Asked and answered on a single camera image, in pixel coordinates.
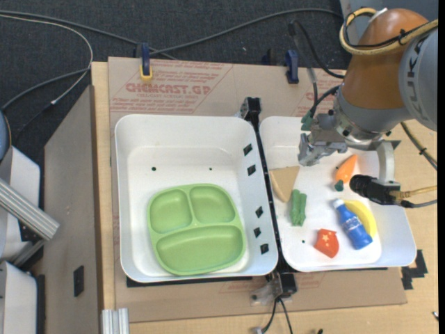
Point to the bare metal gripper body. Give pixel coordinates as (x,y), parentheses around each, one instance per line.
(333,134)

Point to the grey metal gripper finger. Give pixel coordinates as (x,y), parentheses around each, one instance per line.
(317,158)
(303,151)

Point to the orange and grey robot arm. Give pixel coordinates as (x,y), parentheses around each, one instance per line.
(382,71)

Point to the orange carrot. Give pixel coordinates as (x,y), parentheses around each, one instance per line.
(346,170)

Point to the tan bread slice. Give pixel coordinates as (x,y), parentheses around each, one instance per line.
(282,181)

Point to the white plastic tray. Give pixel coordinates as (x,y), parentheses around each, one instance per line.
(180,151)
(320,207)

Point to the green asparagus bundle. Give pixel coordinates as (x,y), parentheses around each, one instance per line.
(298,209)

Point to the yellow banana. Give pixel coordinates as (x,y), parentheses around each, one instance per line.
(366,216)

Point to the blue bottle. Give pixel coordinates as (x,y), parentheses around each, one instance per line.
(353,226)

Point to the orange carton with stars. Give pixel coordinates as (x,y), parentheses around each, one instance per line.
(327,243)

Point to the brown cardboard board red print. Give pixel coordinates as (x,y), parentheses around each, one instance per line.
(194,82)

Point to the green divided plate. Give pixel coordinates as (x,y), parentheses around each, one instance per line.
(196,229)

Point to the black cylinder on white bracket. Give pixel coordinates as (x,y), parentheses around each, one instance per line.
(377,183)

